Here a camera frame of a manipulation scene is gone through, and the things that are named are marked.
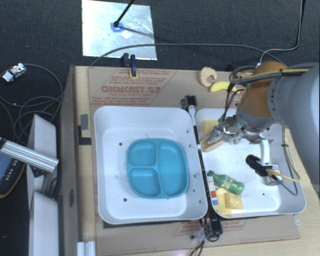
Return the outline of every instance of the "yellow clamp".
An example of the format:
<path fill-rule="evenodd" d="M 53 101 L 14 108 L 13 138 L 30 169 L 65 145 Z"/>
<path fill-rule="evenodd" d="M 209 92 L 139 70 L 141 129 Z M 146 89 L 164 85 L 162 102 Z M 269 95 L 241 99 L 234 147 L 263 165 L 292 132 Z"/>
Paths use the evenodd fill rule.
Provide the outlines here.
<path fill-rule="evenodd" d="M 129 75 L 130 75 L 131 80 L 137 80 L 139 78 L 138 70 L 136 71 L 136 76 L 132 76 L 132 71 L 131 71 L 131 68 L 130 68 L 129 69 Z"/>

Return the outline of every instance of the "blue divided plate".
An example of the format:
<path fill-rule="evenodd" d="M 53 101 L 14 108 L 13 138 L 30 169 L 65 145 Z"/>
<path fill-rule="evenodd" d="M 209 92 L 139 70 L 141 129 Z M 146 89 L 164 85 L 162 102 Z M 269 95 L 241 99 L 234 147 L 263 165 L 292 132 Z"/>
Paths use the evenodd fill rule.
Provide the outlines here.
<path fill-rule="evenodd" d="M 126 152 L 126 170 L 131 189 L 145 198 L 174 198 L 189 186 L 185 151 L 170 139 L 134 141 Z"/>

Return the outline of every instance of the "blue tape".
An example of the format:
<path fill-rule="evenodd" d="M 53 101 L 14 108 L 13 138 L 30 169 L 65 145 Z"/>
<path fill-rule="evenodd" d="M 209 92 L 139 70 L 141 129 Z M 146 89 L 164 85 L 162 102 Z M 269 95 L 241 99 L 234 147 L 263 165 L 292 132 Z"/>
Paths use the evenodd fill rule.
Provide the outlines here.
<path fill-rule="evenodd" d="M 119 32 L 125 31 L 123 28 L 121 28 L 123 26 L 124 25 L 121 22 L 119 23 L 119 27 L 115 27 L 113 22 L 110 23 L 110 27 L 111 27 L 112 31 L 115 32 L 115 33 L 119 33 Z"/>
<path fill-rule="evenodd" d="M 212 199 L 211 202 L 214 206 L 219 204 L 217 199 Z"/>

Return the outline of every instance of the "wire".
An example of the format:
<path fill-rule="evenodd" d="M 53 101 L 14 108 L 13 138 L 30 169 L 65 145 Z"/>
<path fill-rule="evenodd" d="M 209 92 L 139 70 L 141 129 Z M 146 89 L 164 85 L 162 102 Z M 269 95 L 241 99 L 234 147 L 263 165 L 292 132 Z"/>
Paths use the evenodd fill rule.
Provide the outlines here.
<path fill-rule="evenodd" d="M 55 177 L 55 178 L 51 181 L 50 187 L 49 187 L 49 193 L 51 193 L 51 190 L 52 190 L 52 188 L 53 188 L 54 182 L 55 182 L 55 186 L 54 186 L 53 191 L 56 189 L 57 181 L 58 181 L 58 177 Z"/>
<path fill-rule="evenodd" d="M 192 250 L 192 252 L 189 254 L 189 256 L 193 256 L 194 253 L 195 253 L 197 250 L 199 250 L 199 249 L 200 249 L 200 251 L 199 251 L 199 253 L 197 254 L 197 256 L 200 256 L 200 254 L 201 254 L 201 252 L 202 252 L 202 250 L 203 250 L 203 248 L 204 248 L 204 245 L 205 245 L 205 241 L 202 241 L 198 246 L 196 246 L 196 247 Z"/>
<path fill-rule="evenodd" d="M 37 96 L 37 97 L 34 97 L 34 98 L 31 98 L 31 99 L 27 100 L 24 104 L 11 103 L 11 102 L 7 101 L 5 98 L 3 98 L 0 95 L 0 103 L 4 107 L 4 109 L 7 112 L 7 114 L 9 115 L 11 125 L 13 124 L 12 125 L 12 127 L 13 127 L 13 141 L 17 140 L 19 143 L 21 143 L 23 145 L 26 145 L 26 143 L 24 141 L 22 141 L 21 137 L 23 135 L 26 136 L 26 138 L 29 137 L 28 133 L 26 132 L 26 130 L 30 127 L 32 121 L 30 121 L 29 123 L 27 123 L 27 125 L 25 127 L 23 127 L 23 125 L 21 123 L 22 118 L 27 116 L 27 115 L 39 114 L 39 115 L 50 116 L 49 121 L 53 122 L 53 120 L 58 115 L 60 107 L 62 105 L 64 89 L 63 89 L 62 83 L 59 80 L 59 78 L 52 71 L 47 69 L 46 67 L 41 66 L 41 65 L 37 65 L 37 64 L 31 64 L 31 63 L 24 63 L 23 65 L 25 67 L 38 68 L 38 69 L 44 70 L 47 73 L 49 73 L 56 80 L 56 82 L 58 84 L 58 87 L 59 87 L 59 91 L 60 91 L 60 95 L 57 98 L 51 97 L 51 96 Z M 10 68 L 8 68 L 5 71 L 3 71 L 0 74 L 0 77 L 2 77 L 9 69 Z M 41 101 L 41 102 L 29 104 L 29 103 L 31 103 L 33 101 Z M 7 105 L 9 105 L 11 107 L 20 108 L 19 113 L 18 113 L 18 117 L 17 117 L 15 122 L 13 121 L 13 118 L 12 118 L 10 112 L 8 111 L 8 109 L 6 108 L 5 104 L 7 104 Z M 48 109 L 53 107 L 54 104 L 58 105 L 56 107 L 54 113 L 48 112 Z M 38 109 L 32 110 L 32 111 L 28 111 L 27 113 L 23 113 L 25 109 L 29 110 L 29 108 L 38 108 Z M 21 129 L 21 133 L 19 135 L 18 135 L 18 132 L 17 132 L 17 128 Z"/>
<path fill-rule="evenodd" d="M 229 80 L 232 80 L 233 77 L 239 78 L 240 75 L 239 73 L 247 73 L 250 71 L 254 71 L 256 69 L 256 66 L 253 65 L 245 65 L 245 66 L 240 66 L 234 69 L 230 75 L 229 75 Z"/>
<path fill-rule="evenodd" d="M 282 186 L 284 187 L 291 195 L 293 196 L 297 196 L 298 195 L 298 190 L 297 190 L 297 186 L 296 186 L 296 183 L 293 183 L 294 184 L 294 188 L 295 188 L 295 192 L 293 192 L 290 188 L 288 188 L 283 182 L 280 182 L 279 180 L 277 180 L 277 182 Z"/>
<path fill-rule="evenodd" d="M 295 46 L 292 47 L 292 48 L 289 48 L 289 49 L 274 48 L 274 49 L 266 50 L 266 51 L 261 55 L 260 64 L 261 64 L 261 62 L 262 62 L 262 58 L 264 57 L 264 55 L 268 54 L 268 52 L 273 52 L 273 51 L 288 52 L 288 51 L 295 50 L 295 49 L 297 49 L 297 48 L 299 47 L 302 19 L 303 19 L 303 15 L 304 15 L 304 11 L 305 11 L 305 3 L 306 3 L 306 0 L 301 0 L 301 4 L 300 4 L 300 15 L 299 15 L 299 24 L 298 24 L 298 31 L 297 31 Z"/>
<path fill-rule="evenodd" d="M 212 234 L 211 236 L 209 236 L 209 237 L 207 238 L 207 240 L 208 240 L 209 242 L 214 243 L 214 242 L 218 241 L 219 238 L 220 238 L 220 235 L 219 235 L 219 234 L 218 234 L 217 236 L 215 236 L 215 235 Z"/>
<path fill-rule="evenodd" d="M 239 77 L 239 78 L 242 78 L 243 75 L 244 75 L 244 74 L 247 74 L 247 73 L 251 73 L 251 75 L 252 75 L 252 73 L 253 73 L 254 71 L 255 71 L 255 69 L 244 70 L 244 71 L 238 72 L 238 73 L 236 74 L 236 76 Z"/>
<path fill-rule="evenodd" d="M 227 43 L 147 43 L 147 44 L 134 44 L 134 45 L 128 45 L 128 46 L 123 46 L 123 47 L 119 47 L 116 48 L 114 50 L 108 51 L 107 53 L 101 55 L 100 57 L 98 57 L 94 62 L 91 63 L 90 67 L 94 66 L 98 61 L 100 61 L 103 57 L 106 57 L 110 54 L 113 54 L 115 52 L 121 51 L 121 50 L 125 50 L 125 49 L 129 49 L 129 48 L 137 48 L 137 47 L 162 47 L 162 46 L 178 46 L 178 47 L 237 47 L 237 48 L 247 48 L 247 49 L 251 49 L 254 51 L 258 51 L 261 53 L 264 53 L 263 50 L 256 48 L 256 47 L 252 47 L 249 45 L 242 45 L 242 44 L 227 44 Z M 274 60 L 284 64 L 280 59 L 278 59 L 277 57 L 269 54 L 269 53 L 265 53 L 268 56 L 270 56 L 271 58 L 273 58 Z"/>
<path fill-rule="evenodd" d="M 3 102 L 1 102 L 1 101 L 0 101 L 0 105 L 4 108 L 5 112 L 8 114 L 12 129 L 14 130 L 15 129 L 15 124 L 14 124 L 14 120 L 12 118 L 12 115 L 10 114 L 10 111 L 8 110 L 6 105 L 3 104 Z"/>
<path fill-rule="evenodd" d="M 277 78 L 285 75 L 301 75 L 305 72 L 309 71 L 309 68 L 287 68 L 287 69 L 279 69 L 279 70 L 271 70 L 259 74 L 253 74 L 249 77 L 238 77 L 231 73 L 229 76 L 229 80 L 231 83 L 240 83 L 241 85 L 246 85 L 248 83 L 267 79 L 267 78 Z"/>
<path fill-rule="evenodd" d="M 285 155 L 285 159 L 288 163 L 288 166 L 290 168 L 290 170 L 293 170 L 293 172 L 295 173 L 297 178 L 293 178 L 293 175 L 291 173 L 291 177 L 288 177 L 286 175 L 283 175 L 281 173 L 278 173 L 272 169 L 267 169 L 267 173 L 269 175 L 274 175 L 274 176 L 280 176 L 286 180 L 292 181 L 292 182 L 299 182 L 300 181 L 300 175 L 298 174 L 296 168 L 295 168 L 295 164 L 292 162 L 291 160 L 291 153 L 289 152 L 289 145 L 287 144 L 287 139 L 286 139 L 286 128 L 282 128 L 282 146 L 283 146 L 283 150 L 284 150 L 284 155 Z"/>
<path fill-rule="evenodd" d="M 219 124 L 222 124 L 223 121 L 226 119 L 227 111 L 228 111 L 228 108 L 229 108 L 228 107 L 228 102 L 229 102 L 230 92 L 232 91 L 233 87 L 236 85 L 236 83 L 231 81 L 232 77 L 236 76 L 236 74 L 238 74 L 239 72 L 241 72 L 243 70 L 254 69 L 254 68 L 255 68 L 255 66 L 252 66 L 252 65 L 240 66 L 240 67 L 237 67 L 235 70 L 233 70 L 230 73 L 230 75 L 229 75 L 230 84 L 229 84 L 229 86 L 228 86 L 228 88 L 226 90 L 227 91 L 227 95 L 226 95 L 224 113 L 222 114 L 222 116 L 218 120 Z"/>
<path fill-rule="evenodd" d="M 228 103 L 228 106 L 227 106 L 227 111 L 228 111 L 228 109 L 230 108 L 230 105 L 231 105 L 231 103 L 232 103 L 232 101 L 234 100 L 234 97 L 235 97 L 235 95 L 237 94 L 237 93 L 239 93 L 239 92 L 241 92 L 241 91 L 244 91 L 245 89 L 238 89 L 238 90 L 236 90 L 233 94 L 232 94 L 232 96 L 231 96 L 231 99 L 230 99 L 230 101 L 229 101 L 229 103 Z"/>

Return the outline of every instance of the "toy bottle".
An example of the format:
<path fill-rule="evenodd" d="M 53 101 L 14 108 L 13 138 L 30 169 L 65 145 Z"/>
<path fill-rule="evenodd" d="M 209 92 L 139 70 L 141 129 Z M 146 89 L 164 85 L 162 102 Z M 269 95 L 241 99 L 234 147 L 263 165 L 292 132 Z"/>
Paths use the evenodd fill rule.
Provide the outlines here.
<path fill-rule="evenodd" d="M 240 195 L 245 188 L 242 182 L 238 182 L 227 175 L 215 174 L 212 170 L 208 172 L 208 176 L 213 176 L 216 185 L 236 195 Z"/>

